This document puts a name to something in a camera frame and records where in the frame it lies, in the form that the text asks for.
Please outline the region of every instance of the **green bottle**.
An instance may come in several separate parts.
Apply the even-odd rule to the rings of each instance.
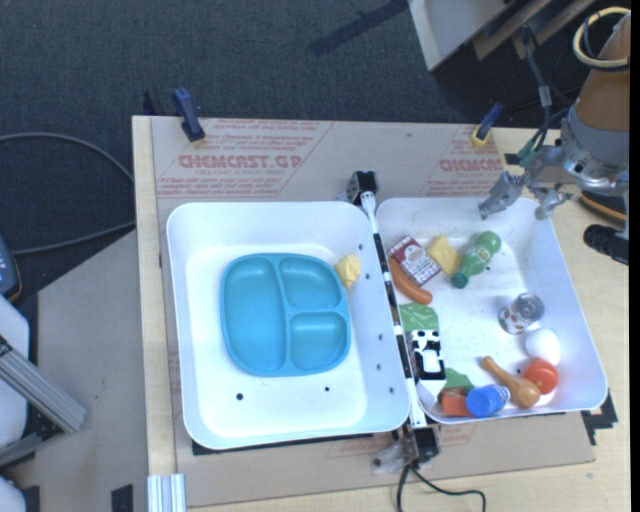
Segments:
[[[480,233],[475,244],[462,256],[458,271],[451,276],[451,284],[456,288],[467,286],[469,278],[484,270],[501,244],[500,237],[493,231]]]

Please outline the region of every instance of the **black floor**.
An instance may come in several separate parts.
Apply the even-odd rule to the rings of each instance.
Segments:
[[[587,12],[630,4],[598,1]],[[569,99],[587,75],[570,52],[582,19],[536,51]],[[405,0],[3,0],[0,47],[0,233],[17,251],[20,300],[126,230],[24,250],[133,221],[134,194],[85,145],[2,137],[75,137],[131,172],[131,116],[144,113],[147,91],[157,113],[173,115],[178,87],[202,117],[477,123],[500,102],[498,126],[542,121],[536,83],[510,42],[482,62],[462,47],[427,71]]]

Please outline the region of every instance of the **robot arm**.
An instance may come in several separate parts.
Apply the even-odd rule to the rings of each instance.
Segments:
[[[602,16],[623,14],[598,58],[585,55],[580,46],[585,26]],[[480,204],[484,219],[511,205],[526,186],[538,200],[536,217],[544,219],[565,201],[583,191],[621,196],[627,220],[623,232],[590,226],[584,241],[590,247],[629,264],[629,120],[631,89],[631,11],[609,8],[588,18],[576,32],[574,52],[591,72],[576,102],[562,119],[560,138],[554,145],[538,145],[540,132],[519,153],[524,173],[503,172]]]

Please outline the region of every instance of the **egg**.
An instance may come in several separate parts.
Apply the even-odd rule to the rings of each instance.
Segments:
[[[553,366],[560,362],[560,342],[550,329],[535,329],[526,334],[524,348],[531,357],[539,357]]]

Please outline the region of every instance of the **blue plate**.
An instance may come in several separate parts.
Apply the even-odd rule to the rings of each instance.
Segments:
[[[330,370],[351,344],[340,278],[311,256],[264,253],[232,261],[222,274],[220,319],[231,359],[265,377]]]

